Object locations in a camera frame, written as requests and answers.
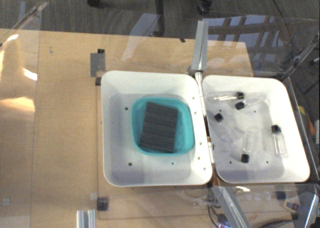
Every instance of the black rectangular object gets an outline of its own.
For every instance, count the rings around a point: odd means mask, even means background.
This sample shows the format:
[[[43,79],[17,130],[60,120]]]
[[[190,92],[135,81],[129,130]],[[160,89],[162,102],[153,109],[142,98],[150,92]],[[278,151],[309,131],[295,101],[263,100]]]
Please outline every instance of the black rectangular object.
[[[177,118],[177,109],[147,102],[140,147],[172,153],[175,148]]]

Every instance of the teal bowl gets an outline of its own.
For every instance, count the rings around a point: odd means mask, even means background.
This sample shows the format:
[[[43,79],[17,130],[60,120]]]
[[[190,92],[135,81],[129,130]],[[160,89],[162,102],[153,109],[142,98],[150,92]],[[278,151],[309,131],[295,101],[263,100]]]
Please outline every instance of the teal bowl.
[[[139,146],[144,125],[147,102],[178,110],[173,153],[164,153]],[[131,133],[134,146],[142,153],[156,156],[174,156],[189,152],[195,144],[194,127],[190,110],[182,101],[174,98],[146,97],[133,103],[130,113]]]

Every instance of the teal tray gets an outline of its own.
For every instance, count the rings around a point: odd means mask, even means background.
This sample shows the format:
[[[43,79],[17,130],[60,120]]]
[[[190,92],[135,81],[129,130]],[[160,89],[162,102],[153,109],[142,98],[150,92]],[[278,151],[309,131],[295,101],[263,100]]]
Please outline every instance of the teal tray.
[[[163,153],[139,146],[144,125],[147,102],[178,110],[173,153]],[[174,98],[146,97],[133,103],[130,113],[131,133],[134,146],[142,153],[156,156],[174,156],[189,152],[195,144],[194,127],[190,110],[182,101]]]

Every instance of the clear plastic bottle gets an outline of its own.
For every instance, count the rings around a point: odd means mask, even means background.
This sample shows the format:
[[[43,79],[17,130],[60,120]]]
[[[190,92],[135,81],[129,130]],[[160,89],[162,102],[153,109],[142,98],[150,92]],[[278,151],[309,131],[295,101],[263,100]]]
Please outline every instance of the clear plastic bottle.
[[[216,121],[215,124],[217,124],[214,131],[222,141],[225,143],[233,143],[241,137],[240,133],[235,130],[229,121],[224,119],[222,114],[216,114],[214,119]]]
[[[262,92],[253,92],[245,95],[245,99],[242,102],[238,102],[235,105],[237,110],[244,109],[246,106],[255,106],[267,99],[266,95]]]
[[[261,142],[261,140],[261,133],[257,127],[251,127],[245,132],[241,162],[249,162],[250,155],[256,150],[256,147]]]
[[[208,101],[217,104],[225,101],[237,101],[244,98],[245,95],[243,92],[239,91],[211,92],[207,96]]]
[[[288,157],[288,151],[284,135],[282,134],[281,128],[278,125],[271,126],[271,141],[274,146],[274,154],[277,157]]]

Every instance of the black bottle cap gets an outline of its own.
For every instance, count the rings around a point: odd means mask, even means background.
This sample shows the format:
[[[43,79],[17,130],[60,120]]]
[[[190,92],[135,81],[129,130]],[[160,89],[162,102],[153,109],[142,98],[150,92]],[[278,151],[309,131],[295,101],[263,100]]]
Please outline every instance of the black bottle cap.
[[[243,92],[237,91],[236,94],[237,94],[236,97],[237,97],[238,99],[244,99],[244,98],[245,98],[245,95],[244,95]]]
[[[216,114],[214,118],[217,122],[222,122],[222,120],[224,119],[224,117],[220,113]]]
[[[235,105],[235,108],[237,110],[240,110],[240,109],[244,109],[245,108],[245,104],[243,102],[239,102]]]
[[[242,154],[241,155],[241,162],[248,163],[249,162],[249,155],[248,154]]]
[[[271,126],[272,132],[281,132],[281,128],[278,125]]]

